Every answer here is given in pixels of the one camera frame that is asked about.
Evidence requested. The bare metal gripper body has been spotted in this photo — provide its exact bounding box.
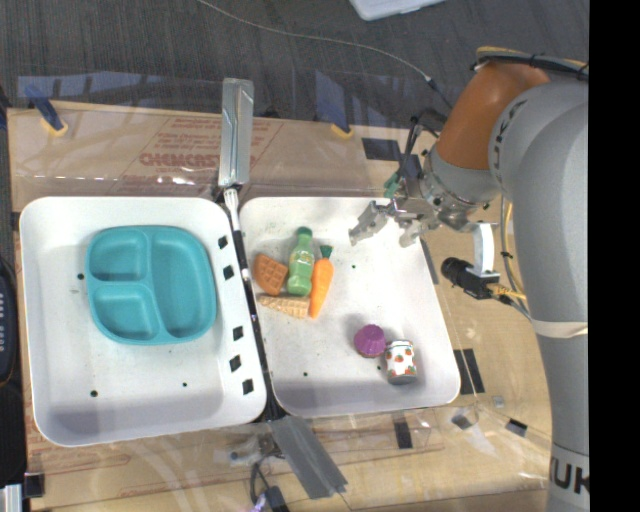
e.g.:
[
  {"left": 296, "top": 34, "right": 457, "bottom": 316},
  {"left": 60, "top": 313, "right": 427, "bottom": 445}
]
[{"left": 391, "top": 175, "right": 490, "bottom": 234}]

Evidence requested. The orange carrot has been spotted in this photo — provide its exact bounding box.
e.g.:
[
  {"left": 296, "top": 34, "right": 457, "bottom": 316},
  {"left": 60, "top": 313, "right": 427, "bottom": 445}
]
[{"left": 307, "top": 244, "right": 335, "bottom": 320}]

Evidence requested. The green plastic bottle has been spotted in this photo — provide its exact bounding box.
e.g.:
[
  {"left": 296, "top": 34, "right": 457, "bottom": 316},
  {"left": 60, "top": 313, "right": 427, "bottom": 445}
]
[{"left": 286, "top": 226, "right": 316, "bottom": 297}]

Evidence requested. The brown cardboard board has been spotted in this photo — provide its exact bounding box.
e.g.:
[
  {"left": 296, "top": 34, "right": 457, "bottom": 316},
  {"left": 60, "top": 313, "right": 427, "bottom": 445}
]
[{"left": 5, "top": 99, "right": 554, "bottom": 512}]

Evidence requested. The brown waffle biscuit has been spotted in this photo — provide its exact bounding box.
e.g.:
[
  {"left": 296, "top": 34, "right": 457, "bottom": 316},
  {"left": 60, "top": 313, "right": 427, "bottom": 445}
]
[{"left": 252, "top": 252, "right": 290, "bottom": 297}]

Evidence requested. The beige wafer biscuit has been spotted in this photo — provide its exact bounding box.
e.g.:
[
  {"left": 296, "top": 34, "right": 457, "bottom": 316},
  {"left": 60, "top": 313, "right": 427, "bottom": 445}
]
[{"left": 257, "top": 293, "right": 311, "bottom": 320}]

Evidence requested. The small strawberry print can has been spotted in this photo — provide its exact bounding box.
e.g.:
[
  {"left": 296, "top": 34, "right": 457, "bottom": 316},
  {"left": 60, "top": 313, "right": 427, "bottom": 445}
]
[{"left": 383, "top": 339, "right": 419, "bottom": 386}]

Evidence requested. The white plastic tray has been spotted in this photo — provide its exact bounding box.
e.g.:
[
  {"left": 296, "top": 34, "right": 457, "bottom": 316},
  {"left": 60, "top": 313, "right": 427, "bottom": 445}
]
[
  {"left": 18, "top": 195, "right": 268, "bottom": 448},
  {"left": 237, "top": 195, "right": 462, "bottom": 420}
]

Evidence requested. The blue divided plate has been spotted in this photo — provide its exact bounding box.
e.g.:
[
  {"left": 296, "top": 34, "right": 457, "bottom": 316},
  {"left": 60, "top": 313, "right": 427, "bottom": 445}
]
[{"left": 84, "top": 224, "right": 219, "bottom": 346}]

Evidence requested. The black cylinder on white bracket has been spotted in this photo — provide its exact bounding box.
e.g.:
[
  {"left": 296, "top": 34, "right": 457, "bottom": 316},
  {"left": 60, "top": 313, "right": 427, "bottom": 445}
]
[{"left": 440, "top": 222, "right": 502, "bottom": 301}]

